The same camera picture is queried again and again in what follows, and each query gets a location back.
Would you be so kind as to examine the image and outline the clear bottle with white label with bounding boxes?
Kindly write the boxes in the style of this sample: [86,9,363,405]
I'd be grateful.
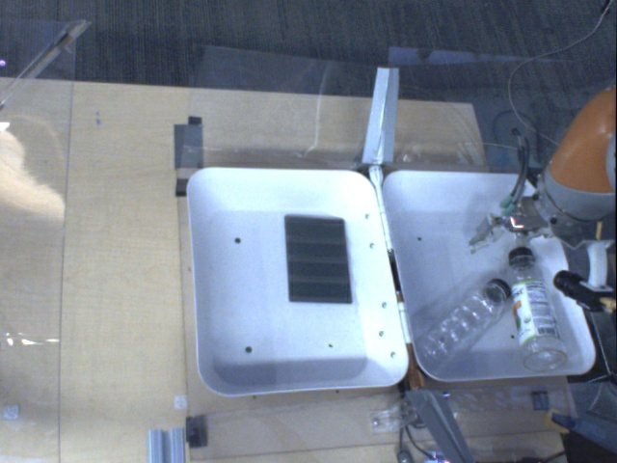
[507,246,569,372]

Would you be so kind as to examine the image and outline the clear ribbed plastic bottle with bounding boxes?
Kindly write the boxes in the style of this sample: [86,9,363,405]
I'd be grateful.
[416,278,513,371]

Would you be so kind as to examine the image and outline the pale wood board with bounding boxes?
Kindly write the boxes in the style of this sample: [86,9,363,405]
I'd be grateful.
[175,87,579,463]

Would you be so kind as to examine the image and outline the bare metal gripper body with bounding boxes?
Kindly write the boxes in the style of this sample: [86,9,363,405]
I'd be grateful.
[501,194,587,249]

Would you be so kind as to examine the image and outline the white plastic tray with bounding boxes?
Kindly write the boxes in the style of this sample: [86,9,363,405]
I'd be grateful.
[380,169,598,383]
[185,166,411,398]

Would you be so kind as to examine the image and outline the black cylinder on white bracket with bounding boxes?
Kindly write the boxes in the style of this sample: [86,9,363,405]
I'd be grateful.
[552,238,617,313]

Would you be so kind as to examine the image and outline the black ribbed rectangular block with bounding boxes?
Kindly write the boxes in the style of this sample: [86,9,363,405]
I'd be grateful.
[283,214,355,305]

